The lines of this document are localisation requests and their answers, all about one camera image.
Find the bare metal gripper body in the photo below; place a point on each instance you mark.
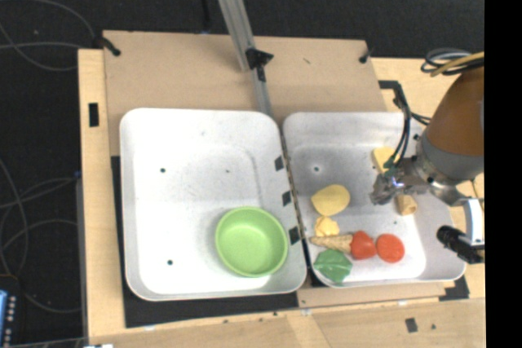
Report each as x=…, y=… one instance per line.
x=420, y=179

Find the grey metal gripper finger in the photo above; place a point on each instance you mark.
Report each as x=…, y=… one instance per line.
x=390, y=189
x=377, y=193

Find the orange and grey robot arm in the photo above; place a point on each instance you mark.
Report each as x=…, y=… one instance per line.
x=458, y=122

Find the tan toy bread piece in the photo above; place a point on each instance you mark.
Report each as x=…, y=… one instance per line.
x=407, y=205

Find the yellow toy cheese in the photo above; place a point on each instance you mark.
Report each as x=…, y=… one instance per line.
x=381, y=158

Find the yellow toy potato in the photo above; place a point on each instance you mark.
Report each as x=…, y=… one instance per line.
x=330, y=199

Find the red toy strawberry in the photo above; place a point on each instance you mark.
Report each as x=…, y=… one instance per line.
x=362, y=246

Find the orange-red round toy slice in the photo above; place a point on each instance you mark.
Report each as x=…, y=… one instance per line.
x=390, y=248

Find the white plastic tray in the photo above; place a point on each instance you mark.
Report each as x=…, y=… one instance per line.
x=183, y=191
x=346, y=142

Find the small yellow toy chip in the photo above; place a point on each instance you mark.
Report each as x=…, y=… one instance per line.
x=325, y=227

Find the tan toy ice cream cone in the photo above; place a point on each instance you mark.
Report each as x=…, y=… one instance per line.
x=334, y=242

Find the green toy leaf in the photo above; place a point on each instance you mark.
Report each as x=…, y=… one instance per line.
x=333, y=265

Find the thin black and white rod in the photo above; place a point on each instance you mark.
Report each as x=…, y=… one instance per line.
x=292, y=183

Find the green bowl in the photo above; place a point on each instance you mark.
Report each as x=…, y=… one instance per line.
x=250, y=242

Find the brown cardboard board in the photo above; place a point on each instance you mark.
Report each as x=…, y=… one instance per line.
x=183, y=73

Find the black cylinder on white bracket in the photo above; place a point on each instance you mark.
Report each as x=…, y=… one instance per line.
x=458, y=240

